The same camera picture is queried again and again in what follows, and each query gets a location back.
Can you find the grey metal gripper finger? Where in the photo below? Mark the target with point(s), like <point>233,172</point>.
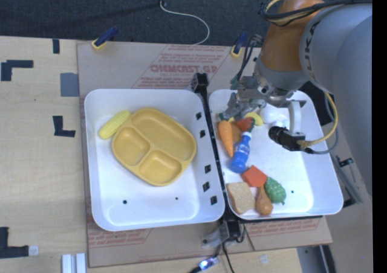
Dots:
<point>254,105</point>
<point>232,107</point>

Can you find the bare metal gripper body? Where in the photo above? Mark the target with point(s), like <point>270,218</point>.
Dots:
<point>269,93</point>

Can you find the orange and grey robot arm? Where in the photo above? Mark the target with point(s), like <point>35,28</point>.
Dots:
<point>332,63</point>

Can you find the red strawberry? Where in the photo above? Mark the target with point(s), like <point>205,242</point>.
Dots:
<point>245,123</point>

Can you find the brown round toy food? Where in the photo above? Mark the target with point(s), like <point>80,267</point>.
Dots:
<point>236,133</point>

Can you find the orange carrot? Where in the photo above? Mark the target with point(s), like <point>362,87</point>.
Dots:
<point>226,138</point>

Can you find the thin black rod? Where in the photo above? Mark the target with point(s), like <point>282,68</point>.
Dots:
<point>215,148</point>

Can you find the blue bottle white cap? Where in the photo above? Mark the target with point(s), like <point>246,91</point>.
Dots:
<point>241,154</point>

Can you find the orange cube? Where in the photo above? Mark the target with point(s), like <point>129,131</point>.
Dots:
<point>254,176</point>

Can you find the white plastic tray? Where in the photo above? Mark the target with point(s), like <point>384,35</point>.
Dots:
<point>287,172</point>
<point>121,193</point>

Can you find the yellow divided plate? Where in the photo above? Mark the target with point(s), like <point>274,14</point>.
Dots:
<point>154,145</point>

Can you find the green grapes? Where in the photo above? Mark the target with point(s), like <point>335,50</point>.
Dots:
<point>275,191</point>

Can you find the tan bread slice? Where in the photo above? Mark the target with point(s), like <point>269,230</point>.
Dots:
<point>241,197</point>

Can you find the yellow corn cob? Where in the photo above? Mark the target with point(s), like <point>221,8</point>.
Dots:
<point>114,124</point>

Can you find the brown cardboard board red print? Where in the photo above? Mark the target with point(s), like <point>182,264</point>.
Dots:
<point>121,63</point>

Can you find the black cylinder on white bracket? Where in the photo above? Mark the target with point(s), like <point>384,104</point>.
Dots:
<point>287,138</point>

